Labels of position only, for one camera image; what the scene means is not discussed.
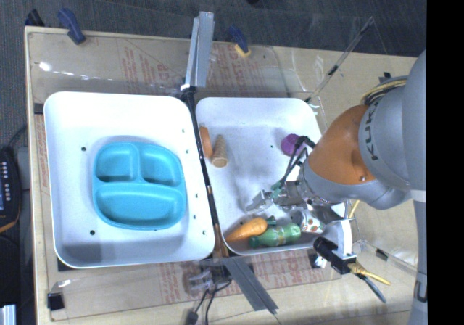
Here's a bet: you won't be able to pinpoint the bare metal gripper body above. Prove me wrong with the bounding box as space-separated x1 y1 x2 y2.
270 180 310 210

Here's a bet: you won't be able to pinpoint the orange toy carrot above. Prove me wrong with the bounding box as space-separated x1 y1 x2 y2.
225 217 278 244

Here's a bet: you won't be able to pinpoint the white printed can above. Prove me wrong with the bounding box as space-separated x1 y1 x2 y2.
291 208 326 235

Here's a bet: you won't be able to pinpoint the green plastic bottle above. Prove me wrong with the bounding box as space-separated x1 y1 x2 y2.
248 222 302 250

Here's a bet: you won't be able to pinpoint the purple toy grapes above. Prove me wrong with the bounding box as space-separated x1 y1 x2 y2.
280 133 309 157

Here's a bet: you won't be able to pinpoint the white plastic tray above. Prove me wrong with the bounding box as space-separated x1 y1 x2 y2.
194 96 349 257
43 90 217 269

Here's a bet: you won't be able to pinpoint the orange toy sausage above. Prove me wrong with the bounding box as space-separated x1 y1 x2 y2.
199 126 214 160

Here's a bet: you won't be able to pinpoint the blue divided plate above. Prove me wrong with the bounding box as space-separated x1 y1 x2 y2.
91 141 188 231

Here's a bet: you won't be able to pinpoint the brown cardboard board red print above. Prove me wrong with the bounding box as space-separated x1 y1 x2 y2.
28 32 363 321

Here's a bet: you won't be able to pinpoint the black cylinder on white bracket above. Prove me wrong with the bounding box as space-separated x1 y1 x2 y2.
312 218 358 276

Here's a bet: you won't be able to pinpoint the black block with thin wires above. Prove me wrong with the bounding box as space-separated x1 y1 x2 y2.
201 258 233 284

